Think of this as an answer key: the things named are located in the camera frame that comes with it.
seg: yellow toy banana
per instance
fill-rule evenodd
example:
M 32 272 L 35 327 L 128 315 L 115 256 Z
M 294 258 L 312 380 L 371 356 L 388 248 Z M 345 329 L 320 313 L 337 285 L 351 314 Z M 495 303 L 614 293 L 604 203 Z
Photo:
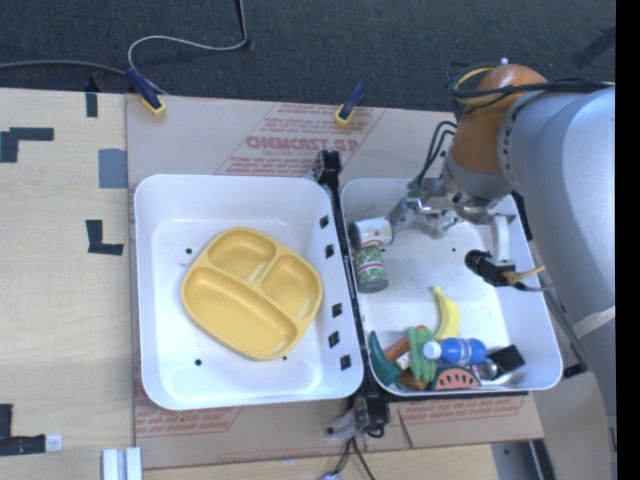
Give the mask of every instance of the yellow toy banana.
M 438 308 L 440 309 L 440 326 L 438 332 L 434 334 L 434 339 L 441 341 L 445 338 L 456 337 L 460 332 L 458 304 L 442 293 L 439 286 L 433 287 L 433 293 L 438 298 Z

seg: toy watermelon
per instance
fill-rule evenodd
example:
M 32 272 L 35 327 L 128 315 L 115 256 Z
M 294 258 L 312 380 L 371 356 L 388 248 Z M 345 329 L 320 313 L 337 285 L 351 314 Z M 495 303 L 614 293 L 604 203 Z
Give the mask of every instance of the toy watermelon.
M 480 380 L 471 370 L 461 366 L 447 366 L 438 370 L 429 389 L 431 391 L 448 391 L 478 387 L 480 387 Z

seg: yellow divided plate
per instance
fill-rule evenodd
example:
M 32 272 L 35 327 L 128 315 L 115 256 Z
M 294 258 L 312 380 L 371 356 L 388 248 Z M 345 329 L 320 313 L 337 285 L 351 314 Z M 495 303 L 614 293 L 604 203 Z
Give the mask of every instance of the yellow divided plate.
M 322 281 L 300 255 L 250 228 L 220 233 L 184 277 L 182 304 L 205 332 L 256 360 L 296 346 L 322 302 Z

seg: cardboard sheet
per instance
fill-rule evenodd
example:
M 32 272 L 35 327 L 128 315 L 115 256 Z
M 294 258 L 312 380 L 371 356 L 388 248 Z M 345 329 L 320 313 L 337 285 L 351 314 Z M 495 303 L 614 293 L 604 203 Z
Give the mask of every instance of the cardboard sheet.
M 127 100 L 131 287 L 134 338 L 137 295 L 133 193 L 153 174 L 302 176 L 318 151 L 341 152 L 341 183 L 356 178 L 409 178 L 423 166 L 442 112 L 357 108 L 344 128 L 337 107 L 241 100 L 163 97 L 167 110 L 149 113 Z M 437 175 L 435 162 L 428 175 Z M 134 355 L 135 434 L 145 468 L 334 455 L 323 424 L 344 413 L 345 400 L 173 412 L 144 392 Z M 382 438 L 367 451 L 535 439 L 543 436 L 533 396 L 429 400 L 390 404 Z

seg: white bottle cap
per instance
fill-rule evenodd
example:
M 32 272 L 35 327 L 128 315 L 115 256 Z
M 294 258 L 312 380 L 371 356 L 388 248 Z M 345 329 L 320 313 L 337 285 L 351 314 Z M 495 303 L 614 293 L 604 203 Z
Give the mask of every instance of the white bottle cap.
M 422 353 L 427 359 L 438 359 L 442 354 L 442 347 L 437 341 L 427 341 L 422 347 Z

